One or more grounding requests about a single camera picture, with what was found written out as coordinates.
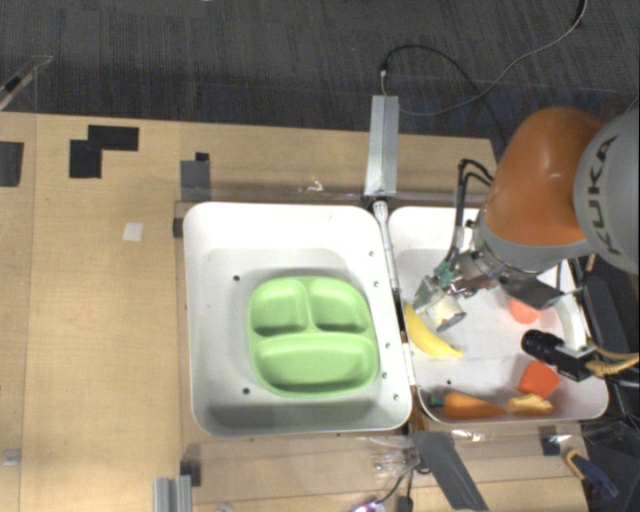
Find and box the white plastic tray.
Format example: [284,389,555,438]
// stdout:
[181,200,414,439]
[387,205,611,427]

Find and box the orange carrot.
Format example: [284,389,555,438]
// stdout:
[429,391,508,421]

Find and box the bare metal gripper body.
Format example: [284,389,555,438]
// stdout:
[428,248,503,303]

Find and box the small white can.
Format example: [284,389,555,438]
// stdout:
[425,295,468,334]

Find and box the orange cube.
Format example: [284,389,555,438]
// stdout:
[516,360,561,400]

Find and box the yellow banana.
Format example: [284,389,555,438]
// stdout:
[403,301,464,359]

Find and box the pink-orange round fruit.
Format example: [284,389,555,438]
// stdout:
[508,297,544,324]

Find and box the pale yellow bread piece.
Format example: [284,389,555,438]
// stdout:
[507,393,555,416]

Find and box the black cylinder on white bracket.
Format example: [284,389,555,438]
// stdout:
[520,293,599,384]

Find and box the green divided plate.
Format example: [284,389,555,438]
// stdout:
[246,275,380,400]

